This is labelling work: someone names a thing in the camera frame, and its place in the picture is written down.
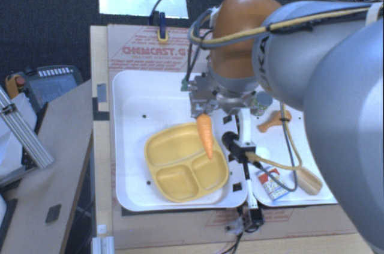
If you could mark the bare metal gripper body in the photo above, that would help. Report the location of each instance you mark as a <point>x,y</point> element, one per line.
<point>204,90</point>

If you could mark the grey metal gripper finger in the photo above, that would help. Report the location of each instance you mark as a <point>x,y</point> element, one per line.
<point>196,110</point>
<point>210,108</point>

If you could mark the orange carrot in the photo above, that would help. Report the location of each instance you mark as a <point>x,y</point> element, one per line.
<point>205,135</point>

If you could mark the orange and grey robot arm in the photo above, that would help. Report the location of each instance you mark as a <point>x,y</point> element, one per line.
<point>330,72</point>

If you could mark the small green can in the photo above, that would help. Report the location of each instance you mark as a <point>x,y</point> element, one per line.
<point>261,104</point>

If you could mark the yellow divided plate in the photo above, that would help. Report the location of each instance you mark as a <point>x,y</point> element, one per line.
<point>174,156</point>

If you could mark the brown chicken drumstick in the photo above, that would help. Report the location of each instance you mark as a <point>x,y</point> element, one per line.
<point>271,123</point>

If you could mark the white plastic tray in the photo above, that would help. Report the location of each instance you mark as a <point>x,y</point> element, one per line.
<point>279,153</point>
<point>135,141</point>

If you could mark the thin black and white rod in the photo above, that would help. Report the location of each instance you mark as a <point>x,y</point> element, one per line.
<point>249,186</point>

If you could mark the red and white carton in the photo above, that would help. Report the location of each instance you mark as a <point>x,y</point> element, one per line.
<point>271,183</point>

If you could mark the brown cardboard board red print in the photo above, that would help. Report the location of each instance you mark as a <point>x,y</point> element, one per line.
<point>180,228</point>

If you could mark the tan bread piece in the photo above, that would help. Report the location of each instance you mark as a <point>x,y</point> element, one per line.
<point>310,182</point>

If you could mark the black cylinder on white bracket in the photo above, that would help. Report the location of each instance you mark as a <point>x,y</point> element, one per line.
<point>243,126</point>

